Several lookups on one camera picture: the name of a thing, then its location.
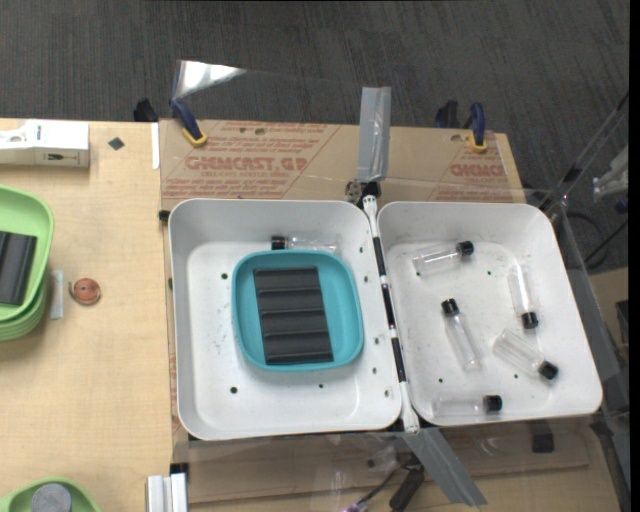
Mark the clear plastic bottle black cap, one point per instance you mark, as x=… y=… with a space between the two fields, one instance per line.
x=462 y=337
x=520 y=292
x=435 y=257
x=305 y=243
x=520 y=352
x=462 y=405

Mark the black ribbed rack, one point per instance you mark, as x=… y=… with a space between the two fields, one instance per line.
x=292 y=315
x=15 y=267

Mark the thin black and white rod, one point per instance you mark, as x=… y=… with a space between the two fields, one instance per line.
x=384 y=290

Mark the teal plate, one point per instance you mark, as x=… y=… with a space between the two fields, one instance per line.
x=245 y=300

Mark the brown cardboard board red print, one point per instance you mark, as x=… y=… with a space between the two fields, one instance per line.
x=310 y=160

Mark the white plastic tray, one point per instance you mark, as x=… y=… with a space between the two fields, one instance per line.
x=500 y=220
x=280 y=400

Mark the orange round disc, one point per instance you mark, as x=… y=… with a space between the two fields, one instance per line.
x=86 y=291

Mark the small clear plastic tube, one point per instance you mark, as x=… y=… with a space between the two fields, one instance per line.
x=56 y=295

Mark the white carton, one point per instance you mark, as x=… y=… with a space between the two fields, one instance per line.
x=45 y=142

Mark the stack of green plates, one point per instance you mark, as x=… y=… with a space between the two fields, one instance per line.
x=25 y=215

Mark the grey round can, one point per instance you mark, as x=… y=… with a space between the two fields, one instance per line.
x=51 y=499

